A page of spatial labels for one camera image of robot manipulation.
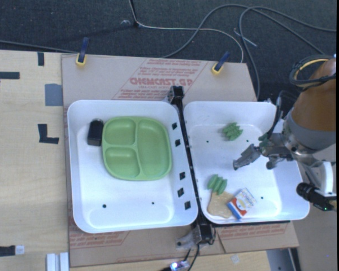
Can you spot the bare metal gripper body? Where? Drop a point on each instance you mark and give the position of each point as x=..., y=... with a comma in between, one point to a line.
x=282, y=148

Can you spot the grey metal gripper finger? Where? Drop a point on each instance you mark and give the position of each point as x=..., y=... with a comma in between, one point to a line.
x=272, y=164
x=244, y=158

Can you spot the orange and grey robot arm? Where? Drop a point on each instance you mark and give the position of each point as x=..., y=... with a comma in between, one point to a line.
x=316, y=106

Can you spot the white plastic tray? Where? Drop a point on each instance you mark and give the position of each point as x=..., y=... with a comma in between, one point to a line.
x=268, y=190
x=124, y=202

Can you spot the green toy bean pods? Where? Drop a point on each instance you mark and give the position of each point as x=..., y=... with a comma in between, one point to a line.
x=232, y=131
x=217, y=183

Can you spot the red white blue carton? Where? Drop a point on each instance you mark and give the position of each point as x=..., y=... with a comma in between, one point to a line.
x=241, y=203

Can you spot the beige toy pizza slice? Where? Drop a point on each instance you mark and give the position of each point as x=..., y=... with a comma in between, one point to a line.
x=219, y=206

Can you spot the thin black rod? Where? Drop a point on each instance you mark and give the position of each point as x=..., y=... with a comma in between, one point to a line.
x=190, y=162

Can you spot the green divided plate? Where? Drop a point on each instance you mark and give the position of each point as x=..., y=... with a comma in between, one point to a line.
x=152, y=145

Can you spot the small black box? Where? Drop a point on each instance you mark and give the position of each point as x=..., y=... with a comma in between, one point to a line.
x=95, y=133

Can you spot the brown cardboard board red print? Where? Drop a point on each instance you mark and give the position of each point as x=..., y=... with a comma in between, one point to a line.
x=107, y=78

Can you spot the black cylinder on white bracket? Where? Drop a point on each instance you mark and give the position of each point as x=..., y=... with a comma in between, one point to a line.
x=313, y=195

